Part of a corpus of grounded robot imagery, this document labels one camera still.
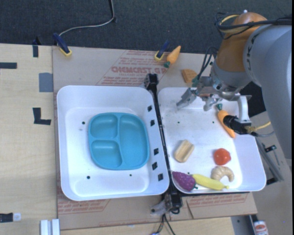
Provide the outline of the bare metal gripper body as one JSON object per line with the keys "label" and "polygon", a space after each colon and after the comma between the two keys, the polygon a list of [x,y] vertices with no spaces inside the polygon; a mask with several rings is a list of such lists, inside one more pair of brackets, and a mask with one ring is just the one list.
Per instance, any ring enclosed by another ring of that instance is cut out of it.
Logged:
{"label": "bare metal gripper body", "polygon": [[240,87],[226,84],[213,76],[201,76],[195,78],[196,94],[204,97],[218,97],[228,101],[237,100],[240,95]]}

